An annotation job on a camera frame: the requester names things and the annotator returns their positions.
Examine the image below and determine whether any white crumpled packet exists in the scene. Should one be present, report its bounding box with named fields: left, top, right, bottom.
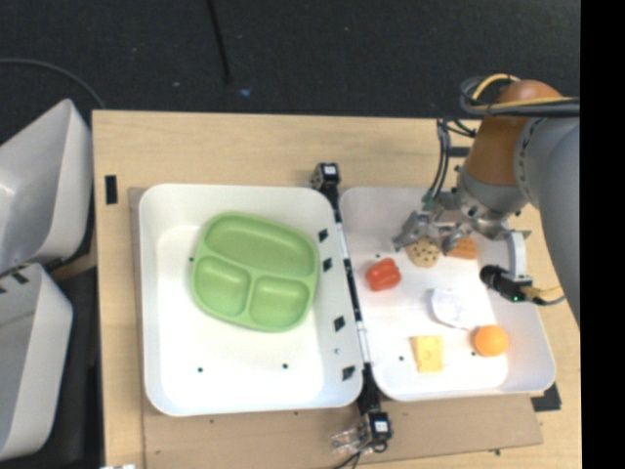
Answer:
left=430, top=287, right=495, bottom=331

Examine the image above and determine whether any thin black and white rod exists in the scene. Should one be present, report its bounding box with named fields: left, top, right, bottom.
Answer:
left=323, top=183, right=381, bottom=412

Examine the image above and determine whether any yellow cheese wedge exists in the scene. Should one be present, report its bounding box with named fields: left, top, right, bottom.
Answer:
left=409, top=334, right=446, bottom=374

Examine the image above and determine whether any red toy pepper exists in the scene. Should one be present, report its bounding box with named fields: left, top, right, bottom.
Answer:
left=365, top=257, right=402, bottom=293

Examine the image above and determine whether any orange toy fruit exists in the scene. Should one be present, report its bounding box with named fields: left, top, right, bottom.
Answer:
left=472, top=324, right=511, bottom=359

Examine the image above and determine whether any green divided plate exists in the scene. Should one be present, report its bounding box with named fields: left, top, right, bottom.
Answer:
left=188, top=211, right=321, bottom=334

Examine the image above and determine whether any white plastic tray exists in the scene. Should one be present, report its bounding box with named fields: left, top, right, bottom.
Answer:
left=138, top=183, right=365, bottom=417
left=338, top=186, right=558, bottom=404

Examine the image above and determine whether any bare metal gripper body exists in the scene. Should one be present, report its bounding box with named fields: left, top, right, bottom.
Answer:
left=423, top=188, right=532, bottom=242

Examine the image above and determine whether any tan chocolate chip biscuit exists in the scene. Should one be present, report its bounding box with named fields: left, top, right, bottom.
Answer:
left=404, top=235, right=440, bottom=269

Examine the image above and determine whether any black block with wires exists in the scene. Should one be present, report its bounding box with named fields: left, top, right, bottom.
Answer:
left=311, top=162, right=342, bottom=191
left=361, top=410, right=395, bottom=443

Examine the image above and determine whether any black cylinder on white bracket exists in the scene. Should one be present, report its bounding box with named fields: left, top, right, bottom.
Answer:
left=479, top=231, right=534, bottom=304

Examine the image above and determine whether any orange toy bread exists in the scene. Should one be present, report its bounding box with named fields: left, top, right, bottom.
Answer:
left=445, top=235, right=478, bottom=261

